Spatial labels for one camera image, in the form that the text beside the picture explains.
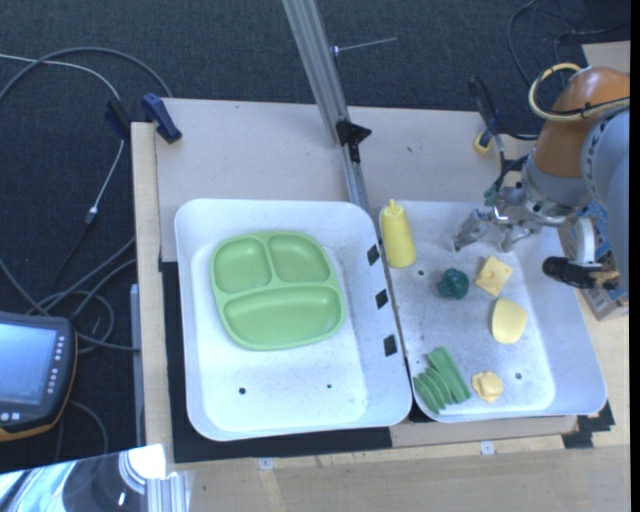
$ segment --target yellow bottle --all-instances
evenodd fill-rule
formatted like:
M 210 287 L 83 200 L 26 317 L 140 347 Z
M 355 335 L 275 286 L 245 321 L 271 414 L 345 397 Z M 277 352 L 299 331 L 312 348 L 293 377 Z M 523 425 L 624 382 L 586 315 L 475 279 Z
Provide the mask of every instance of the yellow bottle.
M 387 264 L 393 268 L 412 265 L 416 261 L 416 246 L 404 208 L 391 199 L 380 217 Z

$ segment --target handheld device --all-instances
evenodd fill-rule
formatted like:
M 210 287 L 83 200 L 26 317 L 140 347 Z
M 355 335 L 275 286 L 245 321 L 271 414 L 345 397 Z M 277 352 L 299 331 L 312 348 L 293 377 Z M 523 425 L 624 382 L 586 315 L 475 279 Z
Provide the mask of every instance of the handheld device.
M 0 312 L 0 442 L 40 434 L 57 423 L 77 354 L 69 320 Z

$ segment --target green divided plate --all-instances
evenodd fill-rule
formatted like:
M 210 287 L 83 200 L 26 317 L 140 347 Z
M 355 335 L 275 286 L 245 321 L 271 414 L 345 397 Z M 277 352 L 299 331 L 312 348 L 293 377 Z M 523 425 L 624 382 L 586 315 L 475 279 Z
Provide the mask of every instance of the green divided plate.
M 344 321 L 333 265 L 308 235 L 263 231 L 230 238 L 210 263 L 222 323 L 245 348 L 308 345 L 332 336 Z

